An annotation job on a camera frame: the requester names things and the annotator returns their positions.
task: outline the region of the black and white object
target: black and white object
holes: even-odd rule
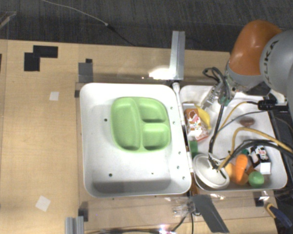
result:
[[[251,162],[255,170],[263,175],[271,174],[271,161],[264,146],[251,147]]]

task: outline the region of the food package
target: food package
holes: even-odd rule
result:
[[[205,125],[202,123],[197,108],[187,108],[185,111],[185,120],[189,141],[200,141],[209,136]]]

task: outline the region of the yellow food item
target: yellow food item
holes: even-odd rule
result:
[[[246,173],[243,173],[241,181],[237,182],[236,177],[235,177],[235,165],[233,165],[231,163],[226,165],[225,170],[228,173],[230,181],[232,181],[233,183],[235,183],[237,185],[245,185],[249,180],[249,176]]]
[[[197,108],[197,111],[199,112],[200,119],[203,121],[205,125],[207,125],[208,130],[210,130],[211,126],[210,126],[210,117],[208,112],[206,112],[204,109],[200,108],[197,105],[195,105],[195,107]]]

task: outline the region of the green ball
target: green ball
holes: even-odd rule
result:
[[[264,184],[264,176],[260,172],[252,172],[249,175],[249,183],[253,187],[261,187]]]

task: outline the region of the orange carrot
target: orange carrot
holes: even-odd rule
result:
[[[236,157],[235,161],[235,178],[237,183],[240,183],[245,172],[245,168],[248,165],[248,151],[244,149],[241,154]]]

